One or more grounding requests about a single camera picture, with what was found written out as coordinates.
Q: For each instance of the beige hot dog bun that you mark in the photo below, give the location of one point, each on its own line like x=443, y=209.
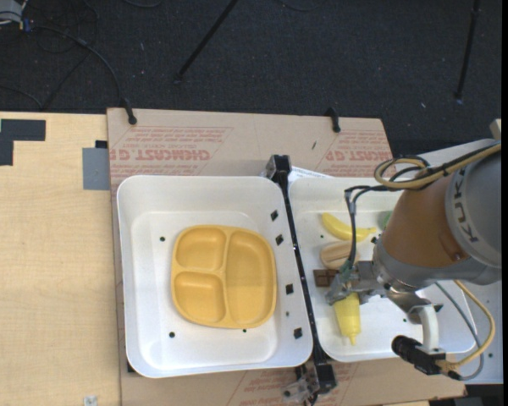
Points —
x=334, y=254

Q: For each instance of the brown cardboard board, red print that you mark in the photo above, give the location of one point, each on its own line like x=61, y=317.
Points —
x=237, y=146

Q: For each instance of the yellow divided plate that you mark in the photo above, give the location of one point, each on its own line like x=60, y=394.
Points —
x=245, y=277

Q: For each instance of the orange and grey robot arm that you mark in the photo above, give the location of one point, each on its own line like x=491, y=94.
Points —
x=423, y=226

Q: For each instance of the white paper sheet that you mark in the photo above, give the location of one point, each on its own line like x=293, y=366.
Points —
x=309, y=172

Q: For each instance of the brown chocolate bar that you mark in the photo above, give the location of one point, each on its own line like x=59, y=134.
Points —
x=322, y=277

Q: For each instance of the yellow banana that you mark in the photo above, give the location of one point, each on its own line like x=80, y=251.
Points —
x=338, y=227

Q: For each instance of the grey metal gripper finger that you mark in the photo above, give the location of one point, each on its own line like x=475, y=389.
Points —
x=369, y=298
x=335, y=291

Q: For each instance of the white plastic tray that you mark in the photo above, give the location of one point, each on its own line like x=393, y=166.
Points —
x=377, y=336
x=152, y=269

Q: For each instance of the yellow squeeze bottle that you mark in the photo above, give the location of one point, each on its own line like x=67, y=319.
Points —
x=348, y=317

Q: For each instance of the black cylinder on white bracket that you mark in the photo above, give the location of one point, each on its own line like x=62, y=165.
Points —
x=419, y=353

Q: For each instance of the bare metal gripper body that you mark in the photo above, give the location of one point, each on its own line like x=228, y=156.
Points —
x=370, y=277

